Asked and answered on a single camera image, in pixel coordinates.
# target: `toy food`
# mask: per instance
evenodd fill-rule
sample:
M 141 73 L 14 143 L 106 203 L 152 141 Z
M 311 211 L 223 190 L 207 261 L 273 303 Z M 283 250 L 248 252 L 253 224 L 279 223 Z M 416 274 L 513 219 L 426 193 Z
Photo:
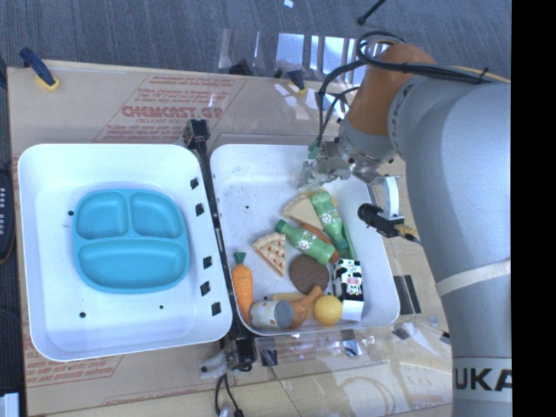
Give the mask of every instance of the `toy food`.
M 306 195 L 299 195 L 288 202 L 282 210 L 281 215 L 322 230 L 321 220 L 314 210 L 311 199 Z
M 307 296 L 305 294 L 302 294 L 301 292 L 283 292 L 283 293 L 272 295 L 272 301 L 286 300 L 289 301 L 290 303 L 295 300 L 302 300 L 303 298 L 307 298 Z M 307 308 L 307 316 L 305 317 L 305 320 L 309 320 L 313 318 L 313 305 L 314 302 L 309 304 Z
M 332 289 L 341 301 L 341 318 L 360 321 L 365 304 L 363 298 L 363 273 L 361 263 L 356 260 L 340 259 L 332 266 Z
M 321 286 L 314 285 L 304 298 L 290 301 L 289 303 L 294 310 L 294 319 L 289 327 L 292 329 L 298 328 L 307 319 L 308 311 L 310 308 L 313 308 L 314 302 L 323 295 L 324 293 L 322 292 Z
M 279 275 L 286 274 L 286 236 L 273 232 L 252 244 L 255 252 Z
M 289 277 L 295 288 L 308 294 L 313 286 L 318 285 L 325 290 L 330 274 L 326 266 L 307 255 L 299 255 L 289 265 Z
M 282 219 L 276 223 L 275 232 L 284 234 L 295 248 L 315 258 L 320 264 L 326 264 L 335 251 L 332 244 L 304 228 L 292 227 Z
M 320 191 L 311 196 L 314 210 L 322 223 L 322 229 L 332 238 L 334 246 L 342 258 L 354 258 L 347 238 L 345 225 L 340 218 L 338 209 L 332 203 L 327 191 Z
M 323 295 L 314 304 L 314 317 L 320 324 L 332 326 L 341 318 L 343 306 L 333 295 Z
M 315 235 L 317 235 L 319 238 L 321 238 L 324 242 L 327 242 L 328 244 L 332 244 L 332 241 L 330 240 L 330 238 L 328 238 L 325 234 L 323 234 L 317 227 L 313 227 L 310 224 L 306 224 L 305 222 L 300 222 L 301 228 L 306 229 L 308 232 L 314 233 Z M 336 262 L 340 259 L 340 254 L 338 253 L 338 250 L 336 249 L 333 253 L 332 256 L 330 256 L 330 259 L 328 260 L 328 262 Z
M 259 301 L 249 310 L 249 319 L 259 329 L 289 328 L 294 320 L 294 308 L 286 300 Z
M 243 319 L 249 324 L 249 310 L 253 304 L 253 275 L 251 269 L 243 264 L 244 252 L 235 252 L 235 267 L 232 269 L 237 307 L 242 312 Z

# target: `gray carpet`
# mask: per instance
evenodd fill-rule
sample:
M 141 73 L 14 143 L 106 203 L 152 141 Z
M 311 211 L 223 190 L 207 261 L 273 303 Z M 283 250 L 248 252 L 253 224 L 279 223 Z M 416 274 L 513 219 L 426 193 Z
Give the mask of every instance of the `gray carpet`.
M 0 0 L 0 55 L 23 66 L 19 51 L 27 46 L 48 59 L 227 72 L 219 58 L 228 33 L 231 63 L 245 58 L 254 74 L 274 76 L 279 33 L 358 37 L 388 30 L 439 63 L 512 77 L 512 0 L 387 0 L 363 26 L 357 17 L 378 0 L 289 1 L 293 7 L 287 0 Z M 10 159 L 9 119 L 0 90 L 3 162 Z M 19 315 L 18 292 L 12 254 L 0 266 L 0 309 Z M 10 370 L 14 361 L 22 366 L 22 345 L 11 316 L 3 314 L 0 324 L 0 354 L 10 359 L 8 367 L 0 361 L 5 387 L 6 378 L 18 380 L 20 372 Z

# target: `toy milk carton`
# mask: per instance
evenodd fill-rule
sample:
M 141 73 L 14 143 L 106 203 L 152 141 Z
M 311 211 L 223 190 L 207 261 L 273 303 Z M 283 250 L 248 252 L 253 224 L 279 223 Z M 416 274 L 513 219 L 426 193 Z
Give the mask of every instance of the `toy milk carton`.
M 363 312 L 363 278 L 361 264 L 356 260 L 340 258 L 332 265 L 332 289 L 343 305 L 341 318 L 360 321 Z

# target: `white plastic tray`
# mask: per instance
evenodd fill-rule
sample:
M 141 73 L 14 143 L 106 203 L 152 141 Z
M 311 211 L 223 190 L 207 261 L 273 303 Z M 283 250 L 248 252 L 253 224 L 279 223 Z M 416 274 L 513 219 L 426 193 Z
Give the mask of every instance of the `white plastic tray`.
M 286 275 L 283 278 L 251 248 L 259 237 L 274 231 L 284 205 L 299 195 L 295 182 L 301 165 L 307 158 L 307 147 L 300 145 L 225 144 L 212 153 L 214 178 L 222 235 L 228 265 L 235 266 L 234 252 L 246 252 L 245 265 L 254 278 L 254 301 L 270 299 L 272 295 L 297 292 Z M 320 330 L 342 330 L 382 326 L 395 321 L 400 312 L 400 300 L 388 263 L 382 236 L 358 218 L 357 210 L 371 202 L 364 182 L 351 177 L 324 185 L 337 201 L 341 219 L 346 223 L 354 252 L 361 261 L 365 305 L 361 321 L 339 321 L 329 327 L 314 318 L 305 321 L 295 331 L 262 330 L 250 327 L 258 335 L 278 335 Z M 301 252 L 288 242 L 288 264 Z M 327 292 L 331 292 L 331 283 Z
M 23 258 L 36 349 L 55 361 L 216 341 L 232 322 L 202 172 L 177 145 L 41 144 L 18 163 Z M 152 189 L 183 213 L 185 278 L 145 294 L 106 293 L 79 277 L 69 212 L 98 189 Z

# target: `toy bottle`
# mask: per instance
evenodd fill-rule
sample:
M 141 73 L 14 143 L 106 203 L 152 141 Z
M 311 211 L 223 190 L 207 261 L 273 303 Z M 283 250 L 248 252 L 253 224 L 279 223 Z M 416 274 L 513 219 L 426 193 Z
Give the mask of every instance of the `toy bottle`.
M 349 243 L 343 234 L 343 223 L 330 194 L 320 191 L 311 196 L 311 202 L 321 220 L 323 230 L 332 238 L 340 255 L 345 257 L 349 251 Z
M 315 258 L 322 265 L 326 265 L 335 251 L 335 247 L 332 244 L 324 242 L 317 235 L 304 228 L 292 227 L 284 220 L 278 221 L 275 231 L 284 234 L 295 248 Z

